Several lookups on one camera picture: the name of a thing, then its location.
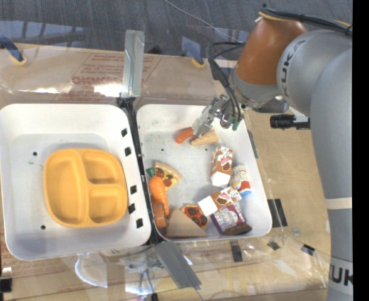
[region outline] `white cable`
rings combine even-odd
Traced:
[[[203,20],[203,19],[201,19],[201,18],[199,18],[199,17],[197,17],[197,16],[194,16],[193,14],[189,13],[189,12],[188,12],[188,11],[186,11],[186,10],[181,9],[180,7],[178,7],[178,6],[176,6],[175,4],[171,3],[169,0],[163,0],[163,1],[165,1],[167,4],[171,5],[173,8],[175,8],[175,9],[177,9],[177,10],[179,10],[179,11],[181,11],[181,12],[185,13],[186,15],[188,15],[188,16],[190,16],[190,17],[192,17],[192,18],[194,18],[194,19],[196,19],[196,20],[198,20],[198,21],[200,21],[200,22],[202,22],[202,23],[204,23],[204,24],[206,24],[208,27],[212,28],[213,30],[216,30],[216,31],[217,31],[218,33],[220,33],[221,35],[226,36],[226,37],[228,37],[228,38],[230,38],[230,39],[233,39],[233,40],[234,40],[234,41],[236,41],[236,42],[242,42],[242,41],[238,41],[237,39],[235,39],[235,38],[233,38],[233,37],[231,37],[231,36],[229,36],[229,35],[227,35],[227,34],[223,33],[222,31],[219,31],[218,29],[216,29],[215,27],[213,27],[213,25],[211,25],[210,23],[208,23],[207,21],[205,21],[205,20]]]

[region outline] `kuka logo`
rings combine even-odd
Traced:
[[[350,270],[347,268],[336,267],[333,264],[329,267],[329,280],[337,284],[342,284],[345,287],[348,287],[349,282],[354,286],[353,273],[350,273]]]
[[[289,53],[287,54],[286,57],[286,61],[283,63],[283,67],[282,67],[282,79],[281,79],[281,87],[283,89],[284,95],[286,97],[289,97],[289,95],[287,94],[287,71],[290,65],[290,60],[293,58],[293,56],[295,55],[297,49],[305,42],[306,40],[301,40],[299,42],[297,42],[294,46],[293,46],[293,50],[289,51]]]

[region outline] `toy pizza slice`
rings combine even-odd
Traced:
[[[155,175],[163,179],[166,190],[176,185],[182,179],[182,175],[172,166],[159,161],[156,161],[153,166]]]
[[[208,227],[208,218],[203,214],[198,205],[186,204],[180,210],[203,230]]]
[[[166,228],[168,238],[204,238],[208,234],[188,218],[181,210],[175,208]]]

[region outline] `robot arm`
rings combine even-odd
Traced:
[[[324,29],[306,31],[293,15],[263,9],[239,61],[229,78],[230,88],[243,110],[263,111],[283,101],[295,115],[272,127],[311,127],[313,146],[328,209],[331,229],[331,265],[327,301],[353,299],[352,171],[351,171],[351,67],[352,26],[314,18]],[[193,125],[200,135],[214,118],[225,128],[236,126],[224,117],[231,112],[228,97],[215,98]]]

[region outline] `toy food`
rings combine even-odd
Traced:
[[[155,225],[157,226],[158,230],[166,228],[167,226],[167,217],[164,210],[164,204],[158,202],[156,200],[152,200],[152,211],[153,211],[153,218],[155,220]]]
[[[240,195],[251,193],[251,185],[244,165],[240,164],[232,168],[229,185],[234,186],[240,192]]]
[[[181,210],[175,208],[166,227],[168,238],[203,238],[208,234],[188,218]]]
[[[46,159],[43,177],[46,207],[59,224],[101,226],[118,221],[127,211],[123,166],[109,152],[56,150]]]
[[[194,136],[194,130],[192,127],[183,129],[175,138],[176,143],[182,144],[187,138]]]
[[[220,234],[229,228],[246,222],[237,203],[215,212],[210,218]]]
[[[155,168],[155,175],[162,178],[166,190],[177,184],[182,179],[182,175],[172,166],[159,161],[156,161],[153,166]]]
[[[215,192],[198,202],[204,215],[209,216],[218,210],[240,201],[242,196],[239,191],[229,186],[221,191]]]
[[[252,230],[252,227],[250,227],[247,223],[241,223],[239,225],[236,225],[233,228],[228,228],[227,230],[223,231],[223,235],[240,235],[247,232],[250,232]]]
[[[203,214],[198,205],[186,204],[180,210],[200,228],[203,230],[207,228],[208,218]]]
[[[223,146],[216,147],[210,168],[210,179],[214,186],[227,187],[232,172],[232,160],[232,149]]]
[[[149,190],[152,194],[152,199],[164,205],[165,214],[169,217],[169,202],[165,190],[165,184],[159,176],[152,176],[148,182]]]
[[[219,141],[219,136],[214,129],[204,133],[202,136],[195,138],[190,142],[192,146],[200,146],[204,144],[214,144]]]

